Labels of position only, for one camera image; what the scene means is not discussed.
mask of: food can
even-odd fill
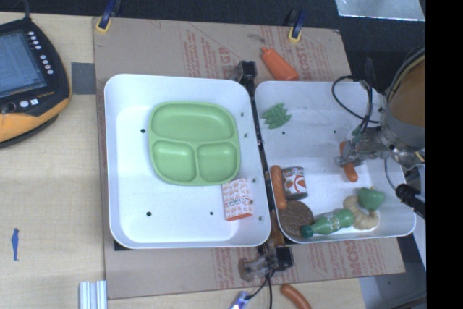
[[[281,170],[284,181],[284,193],[287,200],[301,200],[307,197],[304,168],[291,166]]]

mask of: green bottle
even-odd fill
[[[342,208],[333,213],[324,214],[311,225],[304,225],[301,227],[301,234],[304,238],[310,238],[314,234],[331,234],[341,228],[350,227],[354,222],[354,214]]]

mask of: cookie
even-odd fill
[[[290,237],[302,237],[301,227],[313,224],[314,218],[310,208],[298,200],[290,200],[284,210],[278,212],[280,227]]]

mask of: white tray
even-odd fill
[[[227,109],[237,123],[241,162],[253,213],[225,220],[220,185],[165,183],[148,152],[151,110],[167,101],[202,101]],[[245,247],[264,243],[270,216],[250,98],[231,80],[117,75],[104,90],[109,222],[114,239],[132,248]]]
[[[360,187],[374,186],[386,194],[386,200],[378,209],[380,223],[374,229],[360,231],[354,227],[341,229],[329,235],[314,235],[309,240],[290,240],[298,243],[322,241],[358,240],[373,237],[398,237],[408,235],[415,228],[415,213],[395,196],[388,183],[381,159],[365,161],[356,167],[359,180],[351,183],[344,170],[336,165],[339,143],[351,138],[351,131],[360,123],[345,111],[331,95],[331,82],[277,82],[259,84],[255,101],[259,117],[277,103],[284,103],[291,119],[282,127],[268,129],[260,119],[263,147],[268,168],[279,165],[302,166],[308,196],[302,200],[312,210],[315,218],[322,213],[342,208],[349,195],[356,195]],[[344,105],[362,116],[365,114],[367,93],[356,82],[341,82],[336,95]],[[375,116],[378,120],[380,97],[374,95]],[[388,160],[388,173],[395,185],[405,182],[403,171],[395,161]]]

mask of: green plate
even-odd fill
[[[150,159],[156,174],[176,185],[217,185],[239,171],[239,138],[233,116],[204,102],[171,101],[150,115]]]

